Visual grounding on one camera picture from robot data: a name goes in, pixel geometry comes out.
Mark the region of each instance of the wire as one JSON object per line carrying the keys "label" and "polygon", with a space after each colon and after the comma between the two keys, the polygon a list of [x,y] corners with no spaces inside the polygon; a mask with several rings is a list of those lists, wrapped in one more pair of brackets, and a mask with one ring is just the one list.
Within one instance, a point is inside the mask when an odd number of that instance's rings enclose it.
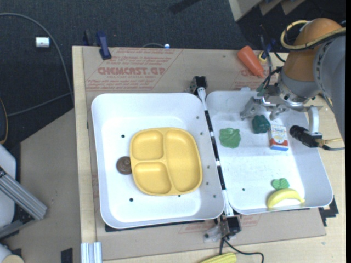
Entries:
{"label": "wire", "polygon": [[70,95],[70,93],[66,93],[66,94],[60,95],[60,96],[58,96],[57,98],[50,99],[50,100],[48,100],[48,101],[46,101],[46,102],[44,102],[44,103],[38,104],[38,105],[36,105],[36,106],[30,107],[30,108],[27,108],[27,109],[24,109],[24,110],[21,110],[21,111],[18,111],[18,112],[14,112],[14,113],[11,113],[11,114],[7,114],[7,117],[16,116],[16,115],[19,115],[19,114],[22,114],[22,113],[25,113],[25,112],[34,110],[34,109],[39,108],[39,107],[41,107],[41,106],[44,106],[44,105],[46,105],[46,104],[48,104],[48,103],[51,103],[51,102],[53,102],[53,101],[55,101],[55,100],[64,98],[65,96],[68,96],[68,95]]}
{"label": "wire", "polygon": [[280,36],[280,43],[281,45],[286,48],[286,49],[289,49],[289,50],[295,50],[295,51],[299,51],[299,50],[307,50],[307,49],[314,49],[314,47],[316,47],[317,45],[320,45],[321,43],[324,43],[326,41],[329,41],[329,40],[332,40],[338,36],[343,36],[345,35],[346,33],[346,28],[343,27],[343,28],[339,28],[339,29],[336,29],[334,31],[331,31],[327,34],[324,34],[322,35],[321,37],[317,38],[316,40],[313,40],[311,42],[308,42],[306,44],[302,44],[302,45],[289,45],[287,43],[285,43],[284,39],[285,39],[285,36],[287,35],[288,31],[293,28],[294,26],[296,25],[305,25],[307,24],[308,21],[306,20],[298,20],[298,21],[295,21],[291,24],[289,24],[285,29],[284,31],[282,32],[281,36]]}
{"label": "wire", "polygon": [[57,45],[57,42],[55,41],[54,37],[50,34],[50,32],[43,26],[41,25],[38,21],[30,18],[29,16],[26,16],[26,15],[22,15],[22,14],[16,14],[16,13],[0,13],[0,16],[17,16],[19,18],[23,18],[23,19],[26,19],[26,20],[29,20],[31,21],[32,23],[36,24],[37,26],[39,26],[42,30],[44,30],[46,32],[46,34],[50,37],[50,39],[53,41],[58,53],[59,53],[59,56],[60,56],[60,59],[61,59],[61,62],[62,62],[62,65],[64,67],[64,71],[65,71],[65,76],[66,76],[66,80],[67,80],[67,84],[68,84],[68,88],[70,90],[70,95],[71,95],[71,98],[72,98],[72,103],[73,103],[73,106],[75,105],[75,100],[74,100],[74,96],[73,96],[73,90],[72,90],[72,87],[71,87],[71,83],[70,83],[70,79],[69,79],[69,76],[68,76],[68,72],[67,72],[67,69],[66,69],[66,64],[65,64],[65,61],[64,61],[64,58],[62,56],[62,53],[60,51],[60,48],[59,46]]}
{"label": "wire", "polygon": [[281,61],[285,63],[285,59],[283,59],[277,52],[273,52],[275,56]]}
{"label": "wire", "polygon": [[265,87],[268,87],[269,82],[270,82],[270,78],[272,76],[272,59],[271,59],[270,54],[268,53],[268,50],[267,50],[267,48],[266,48],[266,46],[264,44],[263,35],[260,35],[260,40],[261,40],[261,45],[262,45],[262,48],[264,50],[264,53],[265,53],[265,55],[267,56],[267,59],[268,59],[269,74],[268,74],[268,77],[265,79],[265,81],[266,81]]}
{"label": "wire", "polygon": [[345,150],[345,147],[340,147],[340,148],[331,148],[329,146],[323,145],[322,148],[324,150],[328,150],[328,151],[339,151],[339,150]]}
{"label": "wire", "polygon": [[328,98],[325,93],[322,93],[322,97],[325,100],[325,102],[328,104],[329,108],[331,111],[333,111],[333,102],[331,101],[331,98]]}
{"label": "wire", "polygon": [[148,43],[148,44],[143,45],[142,48],[146,48],[146,47],[149,47],[149,46],[156,46],[156,47],[161,47],[161,48],[165,47],[164,45],[158,44],[158,43]]}
{"label": "wire", "polygon": [[261,252],[251,252],[251,253],[247,253],[247,252],[242,252],[240,250],[237,250],[235,247],[233,247],[224,237],[220,240],[220,246],[219,246],[219,254],[221,255],[222,252],[223,252],[223,245],[224,245],[224,242],[230,247],[232,248],[233,250],[235,250],[236,252],[240,253],[240,254],[243,254],[243,255],[260,255],[262,257],[262,261],[261,263],[264,262],[264,255],[263,253]]}
{"label": "wire", "polygon": [[319,10],[320,16],[322,16],[324,12],[329,13],[329,14],[333,14],[333,15],[336,15],[336,16],[343,16],[344,17],[344,15],[345,15],[345,12],[336,12],[336,11],[333,11],[333,10],[324,9],[324,8],[320,7],[315,0],[310,0],[310,1],[315,6],[315,8],[317,10]]}
{"label": "wire", "polygon": [[266,77],[266,79],[263,81],[263,84],[266,83],[266,82],[268,81],[268,77],[271,77],[272,75],[274,75],[274,74],[280,72],[281,69],[282,69],[282,66],[279,66],[277,69],[273,70],[273,71],[271,72],[271,74],[268,75],[268,76]]}
{"label": "wire", "polygon": [[329,143],[337,142],[337,141],[342,141],[342,138],[323,139],[322,143],[323,144],[329,144]]}

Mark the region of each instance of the corn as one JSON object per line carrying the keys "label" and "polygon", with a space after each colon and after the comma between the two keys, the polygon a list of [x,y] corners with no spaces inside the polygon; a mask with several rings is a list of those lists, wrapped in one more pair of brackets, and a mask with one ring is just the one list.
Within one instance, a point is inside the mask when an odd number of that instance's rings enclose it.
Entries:
{"label": "corn", "polygon": [[201,263],[236,263],[236,256],[234,253],[225,253],[206,259]]}

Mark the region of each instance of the small juice box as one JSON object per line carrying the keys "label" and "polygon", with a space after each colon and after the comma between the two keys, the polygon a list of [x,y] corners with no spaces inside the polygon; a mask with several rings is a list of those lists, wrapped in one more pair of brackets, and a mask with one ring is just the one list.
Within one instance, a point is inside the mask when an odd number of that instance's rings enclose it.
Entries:
{"label": "small juice box", "polygon": [[271,149],[280,151],[287,151],[289,149],[286,128],[283,125],[271,125],[268,135],[269,147]]}

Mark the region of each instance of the black clamp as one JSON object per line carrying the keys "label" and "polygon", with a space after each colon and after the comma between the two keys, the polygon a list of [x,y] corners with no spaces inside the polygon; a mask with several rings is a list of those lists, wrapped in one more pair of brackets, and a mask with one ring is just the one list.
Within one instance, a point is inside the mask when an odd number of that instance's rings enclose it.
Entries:
{"label": "black clamp", "polygon": [[107,45],[107,36],[104,31],[99,30],[96,34],[96,42],[94,41],[93,35],[89,29],[84,31],[83,42],[86,46],[101,46],[99,50],[103,60],[111,59],[111,53]]}
{"label": "black clamp", "polygon": [[190,83],[190,92],[194,95],[197,95],[197,89],[198,88],[207,88],[207,80],[205,76],[195,76],[191,80]]}

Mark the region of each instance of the black cable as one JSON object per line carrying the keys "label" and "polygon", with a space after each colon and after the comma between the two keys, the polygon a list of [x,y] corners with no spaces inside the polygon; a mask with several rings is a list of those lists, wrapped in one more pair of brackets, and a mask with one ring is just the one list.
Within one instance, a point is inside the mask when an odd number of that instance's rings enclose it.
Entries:
{"label": "black cable", "polygon": [[26,15],[22,15],[22,14],[16,14],[16,13],[0,13],[0,16],[17,16],[19,18],[23,18],[23,19],[26,19],[26,20],[29,20],[31,21],[32,23],[36,24],[37,26],[39,26],[42,30],[44,30],[46,32],[46,34],[50,37],[50,39],[53,41],[58,53],[59,53],[59,56],[60,56],[60,59],[61,59],[61,62],[62,62],[62,65],[64,67],[64,71],[65,71],[65,76],[66,76],[66,80],[67,80],[67,84],[68,84],[68,88],[70,90],[70,95],[71,95],[71,98],[72,98],[72,103],[73,103],[73,106],[75,105],[75,100],[74,100],[74,96],[73,96],[73,90],[72,90],[72,87],[71,87],[71,83],[70,83],[70,79],[69,79],[69,76],[68,76],[68,72],[67,72],[67,69],[66,69],[66,65],[65,65],[65,61],[64,61],[64,58],[62,56],[62,53],[60,51],[60,48],[59,46],[57,45],[54,37],[50,34],[50,32],[43,26],[41,25],[38,21],[30,18],[29,16],[26,16]]}
{"label": "black cable", "polygon": [[345,147],[340,147],[340,148],[331,148],[329,146],[323,145],[322,148],[324,150],[328,150],[328,151],[340,151],[340,150],[345,150]]}
{"label": "black cable", "polygon": [[265,85],[265,88],[266,88],[266,87],[268,87],[269,82],[270,82],[270,77],[272,76],[272,59],[271,59],[271,57],[268,53],[268,50],[264,44],[263,35],[260,35],[260,40],[261,40],[261,45],[262,45],[263,51],[268,59],[269,74],[268,74],[268,77],[266,78],[266,80],[267,80],[266,85]]}
{"label": "black cable", "polygon": [[268,81],[268,77],[271,77],[271,76],[274,75],[275,73],[280,72],[281,69],[282,69],[282,66],[279,66],[279,67],[277,67],[275,70],[273,70],[273,71],[271,72],[271,74],[268,75],[268,76],[265,78],[265,80],[262,82],[262,84],[264,84],[264,83],[266,83],[266,82]]}
{"label": "black cable", "polygon": [[337,11],[333,11],[333,10],[329,10],[329,9],[324,9],[322,8],[321,6],[319,6],[317,4],[317,2],[315,0],[310,0],[312,2],[312,4],[315,6],[315,8],[317,10],[319,10],[320,12],[320,16],[322,17],[323,13],[326,12],[326,13],[329,13],[329,14],[332,14],[332,15],[335,15],[335,16],[345,16],[345,13],[344,12],[337,12]]}
{"label": "black cable", "polygon": [[274,52],[274,54],[281,62],[285,63],[285,59],[282,59],[281,56],[277,52]]}
{"label": "black cable", "polygon": [[299,48],[299,49],[294,49],[294,48],[291,48],[290,50],[293,50],[293,51],[302,51],[302,50],[313,50],[315,47],[319,46],[320,44],[323,44],[323,43],[326,43],[330,40],[333,40],[337,37],[340,37],[340,36],[344,36],[345,35],[345,32],[339,32],[339,33],[335,33],[334,35],[332,36],[329,36],[329,37],[326,37],[326,38],[323,38],[321,39],[320,41],[316,42],[316,43],[313,43],[312,45],[306,45],[304,48]]}
{"label": "black cable", "polygon": [[[267,30],[264,28],[264,26],[263,26],[263,25],[260,25],[260,27],[261,27],[262,31],[264,32],[266,38],[267,38],[268,40],[272,40],[272,38],[269,36],[269,34],[268,34]],[[276,43],[273,43],[272,41],[271,41],[270,43],[271,43],[272,49],[273,49],[273,47],[276,45]],[[283,58],[281,58],[281,56],[280,56],[277,52],[273,52],[273,53],[275,54],[275,56],[276,56],[281,62],[285,62],[285,60],[284,60]]]}
{"label": "black cable", "polygon": [[261,263],[264,262],[264,255],[263,253],[261,252],[242,252],[238,249],[236,249],[235,247],[233,247],[224,237],[220,240],[220,246],[219,246],[219,254],[222,254],[222,251],[223,251],[223,245],[224,245],[224,242],[233,250],[235,250],[236,252],[240,253],[240,254],[243,254],[243,255],[260,255],[262,257],[262,261]]}
{"label": "black cable", "polygon": [[291,32],[286,31],[286,34],[284,35],[284,41],[285,41],[285,43],[287,43],[288,45],[293,45],[293,43],[295,42],[295,40],[296,40],[298,34],[300,33],[300,29],[301,29],[301,28],[299,28],[299,30],[297,31],[297,33],[294,32],[294,36],[290,36],[290,38],[288,38],[287,35],[288,35],[288,33],[291,35]]}
{"label": "black cable", "polygon": [[39,107],[41,107],[41,106],[44,106],[44,105],[46,105],[46,104],[48,104],[48,103],[51,103],[51,102],[53,102],[53,101],[55,101],[55,100],[64,98],[65,96],[68,96],[68,95],[70,95],[70,93],[66,93],[66,94],[60,95],[60,96],[58,96],[57,98],[50,99],[50,100],[48,100],[48,101],[46,101],[46,102],[43,102],[43,103],[41,103],[41,104],[38,104],[38,105],[36,105],[36,106],[30,107],[30,108],[27,108],[27,109],[24,109],[24,110],[21,110],[21,111],[18,111],[18,112],[14,112],[14,113],[7,114],[7,117],[16,116],[16,115],[19,115],[19,114],[22,114],[22,113],[25,113],[25,112],[34,110],[34,109],[39,108]]}

